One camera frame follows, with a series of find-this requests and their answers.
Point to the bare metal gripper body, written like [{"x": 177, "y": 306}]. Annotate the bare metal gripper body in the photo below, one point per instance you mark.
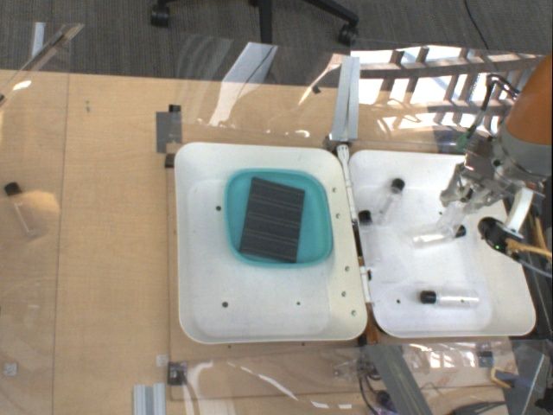
[{"x": 484, "y": 162}]

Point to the white plastic tray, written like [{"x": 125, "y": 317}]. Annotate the white plastic tray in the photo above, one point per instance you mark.
[
  {"x": 268, "y": 301},
  {"x": 432, "y": 270}
]

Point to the clear bottle with black cap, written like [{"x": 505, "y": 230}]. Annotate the clear bottle with black cap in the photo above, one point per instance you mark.
[
  {"x": 427, "y": 239},
  {"x": 391, "y": 197},
  {"x": 19, "y": 208},
  {"x": 366, "y": 218},
  {"x": 449, "y": 298}
]

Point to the black cylinder on white bracket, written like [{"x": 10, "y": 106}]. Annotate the black cylinder on white bracket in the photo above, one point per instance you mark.
[{"x": 497, "y": 231}]

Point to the thin black and white rod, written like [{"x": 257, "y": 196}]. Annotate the thin black and white rod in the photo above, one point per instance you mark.
[{"x": 351, "y": 197}]

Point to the teal plate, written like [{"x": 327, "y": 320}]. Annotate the teal plate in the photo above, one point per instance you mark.
[{"x": 317, "y": 218}]

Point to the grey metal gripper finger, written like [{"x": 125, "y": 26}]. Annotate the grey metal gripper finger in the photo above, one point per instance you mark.
[
  {"x": 453, "y": 190},
  {"x": 481, "y": 197}
]

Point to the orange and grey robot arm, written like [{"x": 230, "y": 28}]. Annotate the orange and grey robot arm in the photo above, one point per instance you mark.
[{"x": 529, "y": 115}]

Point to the black ribbed rectangular block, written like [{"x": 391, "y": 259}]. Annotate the black ribbed rectangular block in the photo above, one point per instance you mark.
[{"x": 272, "y": 218}]

